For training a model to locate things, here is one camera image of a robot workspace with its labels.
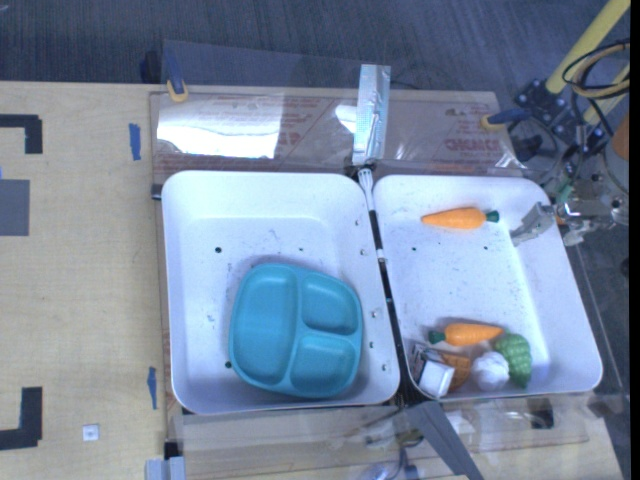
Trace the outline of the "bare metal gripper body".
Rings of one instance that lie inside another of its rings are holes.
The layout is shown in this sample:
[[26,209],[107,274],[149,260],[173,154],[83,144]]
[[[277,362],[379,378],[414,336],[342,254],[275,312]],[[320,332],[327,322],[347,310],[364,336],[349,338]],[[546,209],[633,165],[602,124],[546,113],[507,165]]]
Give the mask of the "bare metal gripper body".
[[572,231],[629,225],[629,196],[604,177],[576,179],[555,195],[559,221]]

